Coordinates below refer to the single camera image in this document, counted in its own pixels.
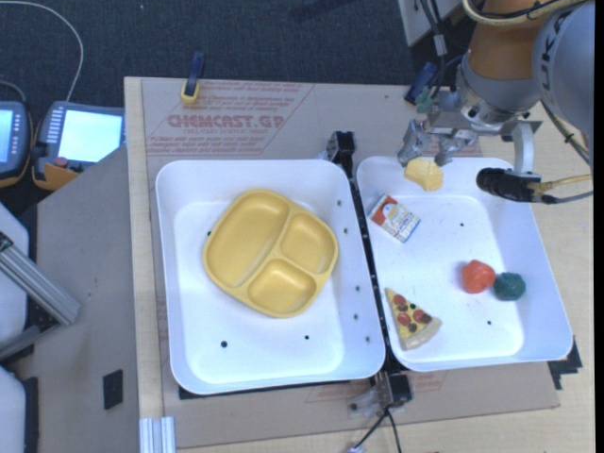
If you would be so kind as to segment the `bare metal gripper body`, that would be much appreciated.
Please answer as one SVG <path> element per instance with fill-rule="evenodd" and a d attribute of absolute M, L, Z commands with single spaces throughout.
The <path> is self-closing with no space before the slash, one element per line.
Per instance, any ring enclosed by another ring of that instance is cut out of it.
<path fill-rule="evenodd" d="M 423 90 L 416 98 L 418 117 L 412 133 L 420 143 L 474 143 L 494 136 L 512 119 L 510 110 L 495 107 L 473 91 Z"/>

